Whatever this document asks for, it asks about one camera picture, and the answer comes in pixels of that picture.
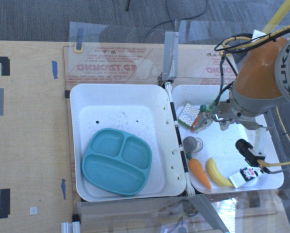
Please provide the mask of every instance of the teal divided plate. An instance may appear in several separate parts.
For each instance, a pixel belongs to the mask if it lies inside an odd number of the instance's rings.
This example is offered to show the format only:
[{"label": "teal divided plate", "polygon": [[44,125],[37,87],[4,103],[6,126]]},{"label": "teal divided plate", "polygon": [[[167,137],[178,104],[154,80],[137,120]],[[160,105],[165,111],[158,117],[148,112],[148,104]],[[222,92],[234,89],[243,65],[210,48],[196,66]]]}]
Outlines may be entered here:
[{"label": "teal divided plate", "polygon": [[144,140],[106,128],[91,138],[82,160],[82,172],[99,188],[132,196],[145,186],[151,161],[151,149]]}]

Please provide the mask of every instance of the toy carrot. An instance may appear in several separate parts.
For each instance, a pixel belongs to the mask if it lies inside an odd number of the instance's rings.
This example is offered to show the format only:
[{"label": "toy carrot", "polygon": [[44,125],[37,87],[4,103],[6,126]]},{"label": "toy carrot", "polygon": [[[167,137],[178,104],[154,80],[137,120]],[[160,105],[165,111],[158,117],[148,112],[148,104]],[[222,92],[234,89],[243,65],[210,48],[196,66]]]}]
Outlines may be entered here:
[{"label": "toy carrot", "polygon": [[212,186],[208,180],[207,174],[205,173],[201,163],[197,159],[190,159],[189,168],[191,169],[192,173],[205,185],[208,189],[211,189]]}]

